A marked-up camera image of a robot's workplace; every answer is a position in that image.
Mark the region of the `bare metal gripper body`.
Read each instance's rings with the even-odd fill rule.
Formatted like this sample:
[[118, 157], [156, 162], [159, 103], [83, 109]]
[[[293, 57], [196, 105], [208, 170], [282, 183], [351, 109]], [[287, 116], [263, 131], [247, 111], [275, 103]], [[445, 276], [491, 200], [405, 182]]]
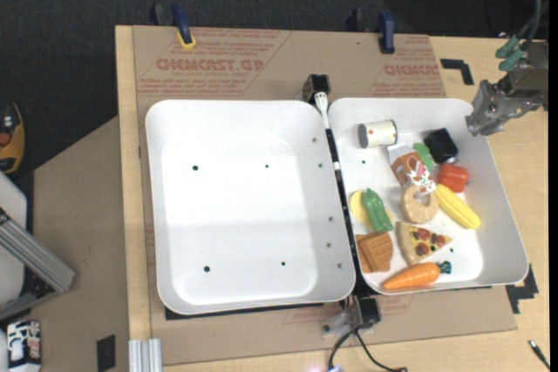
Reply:
[[532, 42], [524, 57], [500, 81], [500, 89], [513, 99], [548, 103], [548, 42]]

